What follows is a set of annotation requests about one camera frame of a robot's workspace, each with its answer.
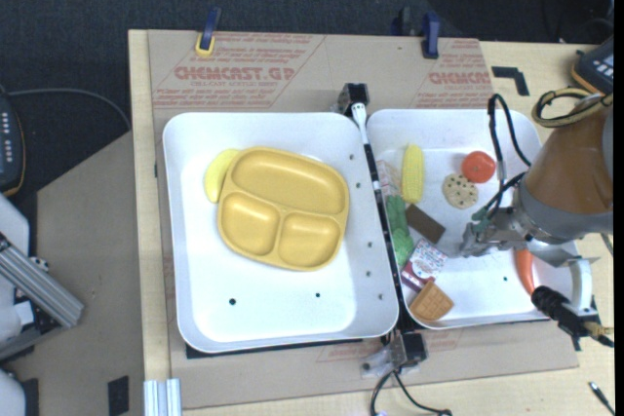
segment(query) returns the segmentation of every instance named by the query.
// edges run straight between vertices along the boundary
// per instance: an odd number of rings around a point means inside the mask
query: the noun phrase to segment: toy food package
[[[434,282],[447,261],[447,256],[424,238],[416,243],[413,253],[401,271],[401,281],[414,291]]]
[[[399,171],[383,160],[377,160],[377,174],[379,175],[379,184],[381,193],[385,198],[388,196],[401,195],[401,174]]]

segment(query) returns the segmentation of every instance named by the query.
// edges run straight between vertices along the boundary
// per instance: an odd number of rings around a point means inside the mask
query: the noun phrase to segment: cardboard
[[[126,403],[139,414],[142,407],[134,181],[127,133],[37,193],[37,254],[85,305],[77,326],[8,366],[22,381],[38,380],[42,415],[119,414],[110,411]]]
[[[192,31],[148,31],[154,137],[172,375],[185,409],[370,389],[362,359],[380,339],[190,359],[176,325],[175,269],[162,150],[169,119],[185,111],[331,111],[346,83],[367,83],[369,112],[484,108],[492,94],[479,42],[442,39],[425,59],[416,37],[217,33],[210,59]],[[430,359],[408,384],[575,367],[569,339],[549,321],[424,330]]]

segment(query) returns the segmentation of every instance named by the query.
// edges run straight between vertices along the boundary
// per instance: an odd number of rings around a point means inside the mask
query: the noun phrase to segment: table
[[[361,37],[348,37],[356,43]],[[374,45],[373,37],[365,37]],[[580,46],[523,43],[481,43],[487,66],[518,67],[524,73],[531,96],[519,96],[511,81],[493,79],[495,89],[512,109],[525,114],[542,92],[569,83],[569,69]],[[132,109],[134,121],[136,216],[140,269],[143,358],[146,380],[171,377],[167,317],[161,258],[159,199],[154,177],[155,143],[151,112],[151,87],[147,31],[129,32]],[[542,140],[547,131],[539,131]],[[614,323],[612,258],[598,236],[588,236],[578,245],[585,257],[600,257],[593,265],[594,292],[605,324]],[[449,407],[453,414],[599,414],[604,410],[588,387],[595,381],[614,400],[614,352],[592,340],[582,342],[580,367],[462,382],[440,383],[412,389],[422,403]],[[184,411],[193,416],[275,414],[368,414],[370,392],[305,397],[238,406]],[[389,414],[413,414],[413,406],[399,389],[388,389],[377,407]]]

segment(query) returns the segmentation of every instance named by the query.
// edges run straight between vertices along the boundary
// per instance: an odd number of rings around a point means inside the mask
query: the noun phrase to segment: blue clamp
[[[422,33],[425,39],[422,41],[422,55],[427,59],[437,59],[438,36],[440,35],[440,19],[433,11],[429,11],[422,18]]]
[[[215,48],[215,31],[218,21],[221,18],[221,8],[213,7],[208,12],[208,19],[204,26],[204,31],[197,37],[195,43],[195,53],[199,57],[210,57]]]
[[[410,7],[405,6],[397,16],[392,19],[390,34],[399,37],[414,36],[416,34],[411,25]]]

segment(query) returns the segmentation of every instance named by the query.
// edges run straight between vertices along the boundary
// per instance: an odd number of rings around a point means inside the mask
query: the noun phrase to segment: toy tomato
[[[488,182],[495,171],[496,162],[483,151],[473,151],[461,162],[461,172],[471,182]]]

